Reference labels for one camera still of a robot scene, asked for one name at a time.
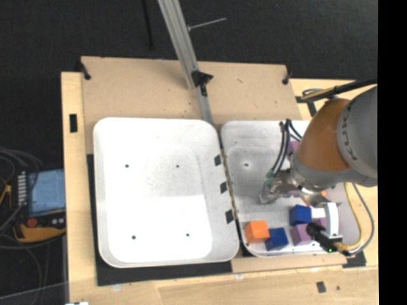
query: purple block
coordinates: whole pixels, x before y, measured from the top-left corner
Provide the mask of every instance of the purple block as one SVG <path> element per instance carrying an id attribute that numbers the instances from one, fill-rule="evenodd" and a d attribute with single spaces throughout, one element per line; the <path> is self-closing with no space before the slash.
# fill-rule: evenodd
<path id="1" fill-rule="evenodd" d="M 313 242 L 307 233 L 308 224 L 299 224 L 290 229 L 291 238 L 295 246 L 308 245 Z"/>
<path id="2" fill-rule="evenodd" d="M 315 223 L 326 228 L 326 218 L 318 218 Z"/>
<path id="3" fill-rule="evenodd" d="M 295 154 L 295 151 L 297 150 L 300 142 L 297 140 L 292 140 L 288 143 L 288 148 L 287 148 L 287 157 L 288 159 L 291 159 L 291 157 Z"/>

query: blue object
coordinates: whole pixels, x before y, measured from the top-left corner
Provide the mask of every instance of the blue object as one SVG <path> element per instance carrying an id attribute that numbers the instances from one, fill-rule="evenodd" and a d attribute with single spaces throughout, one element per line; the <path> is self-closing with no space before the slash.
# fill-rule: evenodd
<path id="1" fill-rule="evenodd" d="M 30 174 L 30 184 L 34 182 L 34 179 L 35 174 Z M 54 210 L 65 210 L 64 170 L 39 172 L 29 203 L 31 215 L 48 214 Z"/>
<path id="2" fill-rule="evenodd" d="M 307 224 L 312 222 L 311 208 L 295 205 L 290 209 L 290 225 Z"/>
<path id="3" fill-rule="evenodd" d="M 266 249 L 270 250 L 279 250 L 288 245 L 288 238 L 286 230 L 281 228 L 271 228 L 268 230 L 270 232 L 270 238 L 265 241 Z"/>

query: orange cube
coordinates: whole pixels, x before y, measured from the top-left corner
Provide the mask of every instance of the orange cube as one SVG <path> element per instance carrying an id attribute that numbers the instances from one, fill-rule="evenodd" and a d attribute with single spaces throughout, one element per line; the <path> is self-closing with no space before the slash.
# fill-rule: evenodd
<path id="1" fill-rule="evenodd" d="M 267 222 L 265 220 L 250 221 L 245 228 L 247 242 L 250 243 L 263 243 L 270 238 Z"/>

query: black cable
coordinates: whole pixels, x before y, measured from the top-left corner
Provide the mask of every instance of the black cable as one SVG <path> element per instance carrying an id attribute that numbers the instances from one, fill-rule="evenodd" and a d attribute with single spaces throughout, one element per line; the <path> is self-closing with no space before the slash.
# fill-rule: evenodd
<path id="1" fill-rule="evenodd" d="M 22 246 L 11 246 L 11 245 L 0 245 L 0 250 L 21 250 L 22 248 L 36 248 L 36 247 L 42 247 L 42 246 L 44 246 L 44 245 L 47 245 L 47 244 L 51 244 L 51 243 L 53 243 L 54 241 L 57 241 L 57 240 L 59 240 L 61 237 L 63 237 L 63 235 L 65 235 L 65 233 L 64 234 L 61 234 L 61 235 L 59 235 L 59 236 L 57 236 L 57 237 L 54 237 L 54 238 L 52 238 L 52 239 L 50 239 L 50 240 L 46 240 L 46 241 L 42 241 L 42 242 L 38 242 L 38 243 L 30 243 L 30 244 L 27 244 L 27 245 L 25 245 L 25 244 L 22 244 Z M 2 238 L 2 237 L 5 237 L 5 238 L 7 238 L 7 239 L 12 239 L 12 240 L 14 240 L 12 237 L 10 237 L 10 236 L 8 236 L 8 235 L 6 235 L 6 234 L 2 234 L 1 236 L 0 236 L 0 238 Z"/>
<path id="2" fill-rule="evenodd" d="M 6 237 L 7 239 L 9 239 L 9 240 L 21 245 L 21 246 L 24 246 L 22 243 L 20 243 L 18 240 L 15 240 L 14 238 L 11 238 L 11 237 L 9 237 L 7 235 L 5 235 L 4 237 Z M 38 261 L 37 257 L 34 255 L 34 253 L 31 252 L 31 250 L 29 250 L 28 248 L 25 248 L 25 247 L 24 248 L 19 248 L 19 249 L 25 250 L 26 252 L 28 252 L 28 254 L 32 257 L 32 259 L 34 260 L 34 262 L 35 262 L 35 264 L 37 266 L 38 285 L 39 285 L 39 287 L 38 287 L 38 291 L 36 292 L 35 297 L 32 299 L 32 302 L 31 302 L 31 305 L 34 305 L 36 303 L 37 299 L 38 299 L 39 293 L 40 293 L 41 288 L 43 286 L 43 272 L 41 270 L 41 265 L 39 264 L 39 261 Z"/>
<path id="3" fill-rule="evenodd" d="M 33 155 L 30 155 L 26 152 L 23 151 L 9 151 L 3 147 L 0 147 L 0 152 L 3 152 L 4 154 L 7 154 L 8 156 L 16 159 L 17 161 L 19 161 L 20 163 L 25 163 L 20 157 L 16 156 L 15 154 L 20 154 L 23 155 L 25 157 L 27 157 L 28 159 L 30 159 L 32 161 L 32 163 L 34 164 L 35 167 L 35 176 L 34 176 L 34 182 L 31 184 L 31 186 L 29 186 L 28 190 L 27 190 L 27 194 L 24 198 L 24 200 L 21 202 L 21 204 L 17 207 L 16 210 L 14 210 L 14 212 L 8 217 L 8 219 L 0 226 L 0 232 L 3 229 L 6 229 L 7 225 L 17 216 L 17 214 L 21 211 L 21 209 L 24 207 L 25 203 L 27 202 L 29 196 L 31 195 L 32 190 L 35 188 L 37 181 L 38 181 L 38 175 L 39 175 L 39 164 L 41 163 L 40 160 L 38 160 L 36 157 L 34 157 Z"/>
<path id="4" fill-rule="evenodd" d="M 280 172 L 280 170 L 281 170 L 281 168 L 282 168 L 282 165 L 283 165 L 283 163 L 284 163 L 284 161 L 286 160 L 286 156 L 287 156 L 287 150 L 288 150 L 288 145 L 289 145 L 289 143 L 290 143 L 290 134 L 289 134 L 289 120 L 287 120 L 286 121 L 286 123 L 285 123 L 285 125 L 284 125 L 284 131 L 283 131 L 283 134 L 284 134 L 284 136 L 285 136 L 285 143 L 284 143 L 284 151 L 283 151 L 283 154 L 282 154 L 282 159 L 281 159 L 281 162 L 280 162 L 280 165 L 279 165 L 279 167 L 277 168 L 277 171 L 275 172 L 275 175 L 274 175 L 274 177 L 276 177 L 277 176 L 277 174 Z"/>
<path id="5" fill-rule="evenodd" d="M 50 265 L 50 244 L 48 244 L 46 248 L 46 262 L 45 262 L 45 271 L 44 271 L 44 279 L 43 279 L 43 289 L 41 291 L 41 300 L 39 302 L 40 305 L 44 303 L 44 295 L 45 295 L 45 287 L 46 287 L 46 280 L 48 279 L 48 266 Z"/>
<path id="6" fill-rule="evenodd" d="M 296 135 L 290 134 L 290 137 L 293 138 L 295 141 L 300 142 L 300 138 L 298 138 Z"/>
<path id="7" fill-rule="evenodd" d="M 377 78 L 371 78 L 371 79 L 363 79 L 363 80 L 357 80 L 353 81 L 351 83 L 347 83 L 341 86 L 335 86 L 332 88 L 324 89 L 321 90 L 315 90 L 314 93 L 306 94 L 303 97 L 303 100 L 309 101 L 309 102 L 315 102 L 317 100 L 320 100 L 322 98 L 331 98 L 333 95 L 349 92 L 350 90 L 355 90 L 358 88 L 362 88 L 365 86 L 370 86 L 377 84 Z"/>
<path id="8" fill-rule="evenodd" d="M 363 79 L 363 80 L 356 80 L 351 83 L 347 83 L 341 86 L 336 86 L 334 87 L 334 92 L 337 94 L 349 92 L 350 90 L 354 90 L 357 88 L 362 88 L 365 86 L 370 86 L 370 85 L 375 85 L 377 84 L 377 78 L 371 78 L 371 79 Z"/>
<path id="9" fill-rule="evenodd" d="M 3 230 L 3 232 L 0 231 L 0 238 L 2 238 L 7 232 L 7 227 Z"/>
<path id="10" fill-rule="evenodd" d="M 270 171 L 268 171 L 268 173 L 266 174 L 266 177 L 269 177 L 269 178 L 274 177 L 274 170 L 275 170 L 275 168 L 277 167 L 277 165 L 279 164 L 279 161 L 280 161 L 280 159 L 281 159 L 283 150 L 284 150 L 284 134 L 282 134 L 282 136 L 281 136 L 280 151 L 279 151 L 279 154 L 278 154 L 278 156 L 277 156 L 277 159 L 275 160 L 275 163 L 274 163 L 274 165 L 272 166 L 272 169 L 271 169 Z"/>
<path id="11" fill-rule="evenodd" d="M 302 135 L 300 135 L 300 133 L 295 129 L 293 122 L 291 120 L 289 120 L 289 125 L 291 130 L 297 135 L 297 137 L 301 140 L 303 138 Z"/>
<path id="12" fill-rule="evenodd" d="M 14 165 L 14 163 L 13 163 L 10 159 L 8 159 L 7 157 L 0 156 L 0 159 L 3 160 L 3 161 L 5 161 L 5 162 L 6 162 L 7 164 L 9 164 L 9 166 L 11 167 L 11 171 L 10 171 L 9 177 L 8 177 L 8 178 L 4 178 L 4 180 L 5 180 L 6 182 L 9 182 L 9 181 L 14 177 L 14 175 L 15 175 L 15 165 Z"/>

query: blue cube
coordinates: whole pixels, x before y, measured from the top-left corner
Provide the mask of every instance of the blue cube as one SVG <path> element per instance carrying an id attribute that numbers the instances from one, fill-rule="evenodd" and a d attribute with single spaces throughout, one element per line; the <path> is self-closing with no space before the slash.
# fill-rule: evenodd
<path id="1" fill-rule="evenodd" d="M 270 232 L 270 238 L 265 241 L 266 249 L 268 251 L 280 250 L 288 245 L 286 230 L 283 227 L 271 228 L 268 231 Z"/>
<path id="2" fill-rule="evenodd" d="M 312 221 L 311 208 L 295 205 L 290 209 L 290 225 L 307 224 Z"/>

